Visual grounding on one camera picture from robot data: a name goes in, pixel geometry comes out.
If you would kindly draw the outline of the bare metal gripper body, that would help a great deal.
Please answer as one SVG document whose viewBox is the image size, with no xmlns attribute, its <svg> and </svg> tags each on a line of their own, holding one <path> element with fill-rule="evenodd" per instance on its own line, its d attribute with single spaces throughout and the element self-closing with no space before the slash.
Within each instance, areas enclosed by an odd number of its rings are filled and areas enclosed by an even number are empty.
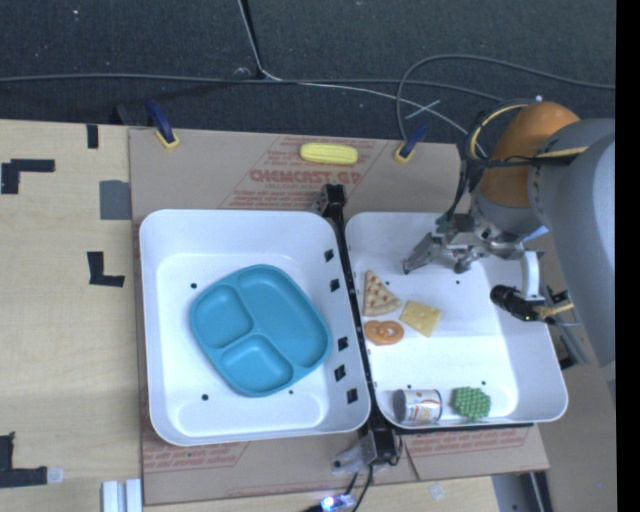
<svg viewBox="0 0 640 512">
<path fill-rule="evenodd" d="M 470 213 L 443 214 L 436 220 L 436 237 L 445 250 L 459 258 L 478 259 L 493 255 L 513 260 L 525 252 L 521 236 Z"/>
</svg>

